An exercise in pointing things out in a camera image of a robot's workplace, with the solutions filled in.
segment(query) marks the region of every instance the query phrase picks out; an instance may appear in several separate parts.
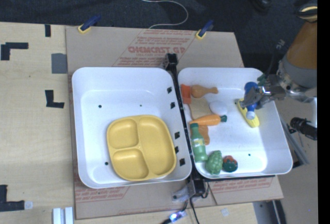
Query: blue clamp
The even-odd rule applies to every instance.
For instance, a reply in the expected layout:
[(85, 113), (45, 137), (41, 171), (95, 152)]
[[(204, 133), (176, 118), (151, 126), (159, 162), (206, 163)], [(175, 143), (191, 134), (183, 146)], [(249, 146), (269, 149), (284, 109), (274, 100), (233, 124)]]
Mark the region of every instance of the blue clamp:
[(213, 20), (209, 20), (202, 29), (196, 33), (197, 39), (203, 39), (206, 35), (206, 31), (211, 31), (213, 28)]
[(78, 27), (78, 31), (82, 34), (87, 33), (91, 29), (91, 26), (96, 25), (100, 19), (101, 15), (95, 15), (89, 18), (87, 21), (84, 22), (84, 24)]

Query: orange carrot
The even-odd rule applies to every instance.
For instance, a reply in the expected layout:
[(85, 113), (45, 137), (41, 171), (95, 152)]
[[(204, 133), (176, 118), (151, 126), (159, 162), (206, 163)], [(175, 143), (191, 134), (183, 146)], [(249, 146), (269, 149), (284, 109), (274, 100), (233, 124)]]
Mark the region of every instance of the orange carrot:
[(205, 115), (192, 120), (189, 124), (197, 123), (200, 126), (218, 125), (221, 122), (221, 117), (216, 114)]

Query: yellow plate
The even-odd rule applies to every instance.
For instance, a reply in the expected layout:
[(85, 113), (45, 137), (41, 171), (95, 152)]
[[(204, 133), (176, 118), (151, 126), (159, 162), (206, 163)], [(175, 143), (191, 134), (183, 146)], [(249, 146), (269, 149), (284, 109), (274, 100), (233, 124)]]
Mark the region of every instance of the yellow plate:
[(176, 164), (170, 132), (152, 115), (117, 119), (107, 129), (114, 171), (123, 179), (142, 181), (168, 175)]

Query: toy carrot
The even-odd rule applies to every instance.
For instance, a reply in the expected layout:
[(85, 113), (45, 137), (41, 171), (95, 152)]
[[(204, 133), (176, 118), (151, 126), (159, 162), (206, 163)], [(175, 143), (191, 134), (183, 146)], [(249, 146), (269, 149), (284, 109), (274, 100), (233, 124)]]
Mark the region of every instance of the toy carrot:
[(212, 126), (212, 125), (218, 125), (221, 122), (221, 120), (223, 122), (227, 121), (227, 116), (223, 115), (220, 117), (219, 115), (216, 114), (210, 114), (192, 120), (189, 124), (197, 123), (200, 126)]

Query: cardboard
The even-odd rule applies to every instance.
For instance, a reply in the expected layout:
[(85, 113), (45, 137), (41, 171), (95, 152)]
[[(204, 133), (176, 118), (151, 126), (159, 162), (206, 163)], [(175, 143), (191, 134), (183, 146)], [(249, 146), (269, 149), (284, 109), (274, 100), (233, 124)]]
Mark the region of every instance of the cardboard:
[[(80, 67), (162, 67), (167, 53), (178, 56), (178, 72), (186, 67), (243, 67), (234, 33), (208, 32), (204, 39), (195, 31), (92, 27), (82, 35), (77, 27), (65, 28), (68, 59), (71, 135), (73, 143), (76, 219), (179, 210), (172, 193), (186, 181), (129, 187), (91, 189), (82, 184), (77, 172), (72, 74)], [(195, 206), (225, 205), (280, 199), (277, 176), (210, 182), (211, 195)]]

